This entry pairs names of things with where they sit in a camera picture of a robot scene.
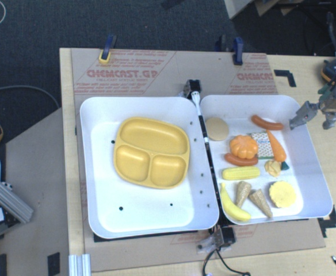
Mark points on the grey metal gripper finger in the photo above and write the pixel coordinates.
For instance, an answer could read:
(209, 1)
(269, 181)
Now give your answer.
(330, 121)
(303, 115)

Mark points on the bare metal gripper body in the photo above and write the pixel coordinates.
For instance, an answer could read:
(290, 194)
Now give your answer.
(335, 103)

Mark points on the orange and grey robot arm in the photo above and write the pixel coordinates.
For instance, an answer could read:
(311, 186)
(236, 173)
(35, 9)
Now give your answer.
(333, 72)

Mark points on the orange sausage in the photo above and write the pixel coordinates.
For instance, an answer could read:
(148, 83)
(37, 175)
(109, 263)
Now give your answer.
(238, 160)
(267, 123)

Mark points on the orange carrot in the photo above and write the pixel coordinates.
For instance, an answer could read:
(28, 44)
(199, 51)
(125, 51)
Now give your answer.
(276, 147)

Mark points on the white and green carton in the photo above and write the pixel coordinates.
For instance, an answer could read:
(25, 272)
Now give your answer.
(264, 147)

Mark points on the white plastic tray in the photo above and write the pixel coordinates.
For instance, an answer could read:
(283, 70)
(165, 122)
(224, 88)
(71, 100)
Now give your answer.
(145, 211)
(312, 177)

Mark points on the pale yellow lumpy toy food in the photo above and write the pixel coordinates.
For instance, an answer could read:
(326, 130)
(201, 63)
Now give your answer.
(273, 168)

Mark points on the orange pumpkin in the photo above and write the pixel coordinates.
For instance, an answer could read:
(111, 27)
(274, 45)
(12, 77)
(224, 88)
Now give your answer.
(243, 147)

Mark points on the yellow round pineapple slice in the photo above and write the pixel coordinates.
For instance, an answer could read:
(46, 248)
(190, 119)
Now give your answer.
(282, 193)

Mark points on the yellow corn cob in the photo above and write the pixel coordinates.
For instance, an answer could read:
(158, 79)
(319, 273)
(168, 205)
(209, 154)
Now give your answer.
(240, 173)

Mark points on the beige round biscuit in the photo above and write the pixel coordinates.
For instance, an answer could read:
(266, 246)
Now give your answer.
(217, 128)

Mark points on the beige ice cream cone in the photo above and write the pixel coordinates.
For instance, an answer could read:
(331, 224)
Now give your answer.
(261, 202)
(242, 193)

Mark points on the thin black and white rod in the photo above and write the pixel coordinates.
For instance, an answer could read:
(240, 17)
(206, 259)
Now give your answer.
(205, 140)

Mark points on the yellow banana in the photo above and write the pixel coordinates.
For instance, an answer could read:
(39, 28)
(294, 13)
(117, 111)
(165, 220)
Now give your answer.
(234, 208)

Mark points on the brown cardboard board red print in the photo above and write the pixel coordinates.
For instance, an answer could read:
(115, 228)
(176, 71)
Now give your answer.
(162, 73)

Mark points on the yellow divided plate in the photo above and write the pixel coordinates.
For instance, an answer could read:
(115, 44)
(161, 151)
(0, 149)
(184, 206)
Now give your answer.
(152, 151)

